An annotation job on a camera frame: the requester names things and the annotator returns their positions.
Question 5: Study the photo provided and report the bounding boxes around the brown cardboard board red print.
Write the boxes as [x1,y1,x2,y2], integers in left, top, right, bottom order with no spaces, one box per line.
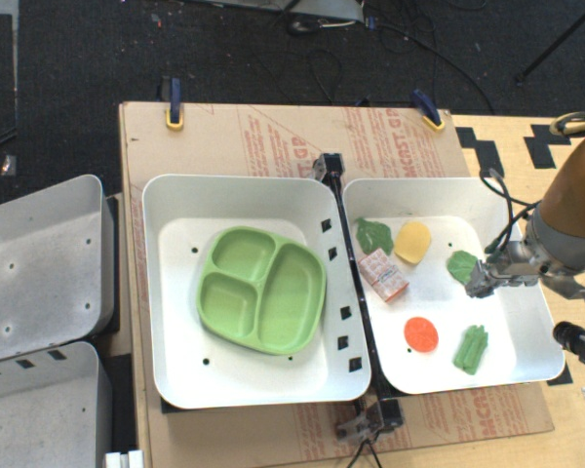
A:
[118,100,557,468]

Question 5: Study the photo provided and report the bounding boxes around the green divided plate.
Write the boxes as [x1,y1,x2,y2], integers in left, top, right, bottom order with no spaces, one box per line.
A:
[195,225,329,357]

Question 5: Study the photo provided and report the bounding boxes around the light green lettuce leaf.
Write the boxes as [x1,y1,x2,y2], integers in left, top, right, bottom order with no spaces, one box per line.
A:
[446,250,482,286]

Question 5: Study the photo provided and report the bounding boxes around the black block with thin wires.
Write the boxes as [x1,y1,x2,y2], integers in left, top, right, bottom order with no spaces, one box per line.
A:
[334,397,406,446]
[313,152,346,185]

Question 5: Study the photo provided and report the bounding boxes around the yellow oval chip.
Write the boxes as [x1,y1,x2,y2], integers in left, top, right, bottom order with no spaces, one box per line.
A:
[393,219,433,266]

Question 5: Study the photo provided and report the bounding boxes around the dark green lettuce leaf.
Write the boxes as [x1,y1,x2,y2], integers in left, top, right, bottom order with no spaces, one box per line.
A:
[354,216,395,257]

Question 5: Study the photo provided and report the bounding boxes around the white plastic tray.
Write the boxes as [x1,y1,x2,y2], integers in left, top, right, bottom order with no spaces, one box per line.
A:
[0,174,117,366]
[141,173,373,410]
[0,340,114,468]
[342,176,567,396]

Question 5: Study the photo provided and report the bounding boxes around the black cylinder on white bracket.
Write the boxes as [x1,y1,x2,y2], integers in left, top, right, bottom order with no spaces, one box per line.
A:
[552,288,585,371]

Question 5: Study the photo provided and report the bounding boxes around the orange round slice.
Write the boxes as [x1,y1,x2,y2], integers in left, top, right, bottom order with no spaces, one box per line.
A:
[403,315,441,354]

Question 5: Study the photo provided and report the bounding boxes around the green asparagus bundle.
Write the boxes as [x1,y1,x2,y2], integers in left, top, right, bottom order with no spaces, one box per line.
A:
[451,324,490,376]

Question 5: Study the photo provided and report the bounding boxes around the thin black rod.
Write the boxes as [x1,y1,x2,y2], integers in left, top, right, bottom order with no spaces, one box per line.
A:
[327,175,396,404]

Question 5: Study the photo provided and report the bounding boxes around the orange and white carton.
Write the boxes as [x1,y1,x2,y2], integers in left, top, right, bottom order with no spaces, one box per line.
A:
[357,248,411,304]

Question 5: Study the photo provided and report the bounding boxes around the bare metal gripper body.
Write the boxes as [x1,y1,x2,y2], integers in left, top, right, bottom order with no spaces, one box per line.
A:
[486,240,543,290]

